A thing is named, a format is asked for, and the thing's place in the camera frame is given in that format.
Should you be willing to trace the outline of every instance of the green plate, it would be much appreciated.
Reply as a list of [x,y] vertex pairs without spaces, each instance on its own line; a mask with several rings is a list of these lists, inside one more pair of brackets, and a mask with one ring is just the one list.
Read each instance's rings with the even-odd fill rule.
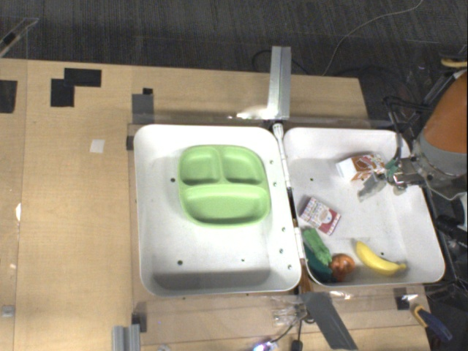
[[178,164],[179,197],[186,216],[205,226],[262,221],[271,208],[265,168],[239,146],[194,146]]

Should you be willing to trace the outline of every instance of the wooden table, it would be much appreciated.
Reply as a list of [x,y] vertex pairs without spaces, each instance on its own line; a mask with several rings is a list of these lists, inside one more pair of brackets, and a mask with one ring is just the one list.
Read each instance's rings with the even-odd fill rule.
[[[65,67],[101,69],[102,86],[75,88],[75,107],[51,107],[50,80],[63,78]],[[158,113],[236,114],[266,103],[269,76],[0,59],[0,80],[6,79],[18,81],[18,95],[15,112],[0,114],[0,299],[15,304],[16,313],[0,318],[0,348],[110,350],[112,327],[128,326],[133,310],[125,145],[132,94],[152,88]],[[293,76],[291,90],[292,115],[367,116],[355,79]],[[101,154],[90,152],[96,139],[105,140]],[[20,223],[13,212],[19,202]],[[422,287],[409,293],[427,307]],[[393,308],[391,289],[353,295],[362,301],[342,301],[338,310],[360,350],[429,349],[411,314]],[[381,309],[372,303],[379,295],[385,298]],[[368,307],[350,306],[365,298]],[[271,323],[271,313],[244,308],[254,327],[233,338],[226,329],[245,322],[237,312],[221,318],[221,312],[213,317],[200,310],[200,301],[192,302],[190,313],[182,299],[155,303],[166,308],[164,330],[172,333],[154,337],[171,340],[175,351],[248,350],[282,331]],[[292,336],[281,350],[289,349]],[[157,350],[149,338],[142,334],[142,350]],[[316,325],[304,326],[302,339],[305,350],[328,350]]]

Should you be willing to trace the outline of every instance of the banana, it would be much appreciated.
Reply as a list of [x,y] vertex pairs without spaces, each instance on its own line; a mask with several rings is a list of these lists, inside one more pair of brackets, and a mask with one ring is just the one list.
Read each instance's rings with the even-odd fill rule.
[[392,276],[397,271],[402,271],[407,268],[406,264],[392,263],[391,261],[382,259],[377,256],[365,243],[356,242],[356,253],[361,261],[370,267],[370,269],[384,276]]

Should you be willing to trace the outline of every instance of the metal bracket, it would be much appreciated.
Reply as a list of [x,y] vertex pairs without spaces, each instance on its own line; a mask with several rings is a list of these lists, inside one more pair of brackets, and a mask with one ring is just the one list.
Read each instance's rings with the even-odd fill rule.
[[140,351],[140,325],[112,329],[112,351]]
[[272,47],[267,116],[272,120],[290,117],[291,48]]

